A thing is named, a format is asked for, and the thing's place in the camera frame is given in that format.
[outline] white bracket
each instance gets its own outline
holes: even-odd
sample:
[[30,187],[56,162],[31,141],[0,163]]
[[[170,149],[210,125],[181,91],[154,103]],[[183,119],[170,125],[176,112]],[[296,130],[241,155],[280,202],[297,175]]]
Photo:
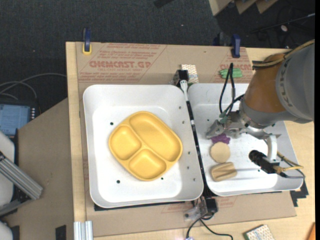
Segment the white bracket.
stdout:
[[270,135],[266,138],[266,144],[268,146],[268,160],[271,163],[274,163],[277,160],[277,153],[278,153],[278,144],[277,144],[277,136]]

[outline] gray carpet floor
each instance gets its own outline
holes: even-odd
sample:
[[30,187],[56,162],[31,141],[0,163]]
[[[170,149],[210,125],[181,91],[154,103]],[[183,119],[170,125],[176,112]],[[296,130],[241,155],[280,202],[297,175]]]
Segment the gray carpet floor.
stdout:
[[[290,25],[285,39],[275,29],[263,38],[250,31],[315,12],[315,0],[279,0],[265,13],[255,5],[242,15],[235,6],[213,16],[208,0],[0,0],[0,84],[43,73],[66,73],[66,41],[81,41],[90,27],[95,42],[212,45],[218,33],[228,41],[241,37],[246,47],[280,48],[315,38],[315,17]],[[42,76],[27,82],[45,111],[67,96],[63,77]],[[33,99],[25,86],[7,91],[21,100]]]

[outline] blue clamp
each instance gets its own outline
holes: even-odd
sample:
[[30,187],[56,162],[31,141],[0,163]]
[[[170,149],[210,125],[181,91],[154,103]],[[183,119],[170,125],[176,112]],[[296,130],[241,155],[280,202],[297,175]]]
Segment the blue clamp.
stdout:
[[83,35],[82,35],[82,41],[83,41],[83,45],[82,45],[82,52],[85,55],[90,55],[92,52],[92,47],[90,44],[90,38],[91,38],[91,29],[88,27],[85,27],[83,29]]
[[240,36],[238,34],[233,34],[231,37],[231,54],[233,58],[240,58]]

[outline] yellow divided plate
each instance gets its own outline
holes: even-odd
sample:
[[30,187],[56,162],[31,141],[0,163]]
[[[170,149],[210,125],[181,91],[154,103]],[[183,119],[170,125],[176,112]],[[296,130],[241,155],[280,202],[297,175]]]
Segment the yellow divided plate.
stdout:
[[118,162],[142,181],[163,175],[178,161],[183,149],[179,137],[147,111],[134,113],[121,122],[108,144]]

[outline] small box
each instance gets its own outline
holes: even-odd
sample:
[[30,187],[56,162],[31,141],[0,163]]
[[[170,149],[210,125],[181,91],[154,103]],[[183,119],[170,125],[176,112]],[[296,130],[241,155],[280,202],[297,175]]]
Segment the small box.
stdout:
[[191,64],[182,64],[181,65],[182,70],[187,70],[189,73],[189,80],[188,84],[195,84],[199,83],[199,78],[198,78],[198,72],[196,65],[191,65]]
[[244,233],[244,238],[246,240],[275,240],[268,225],[262,225]]

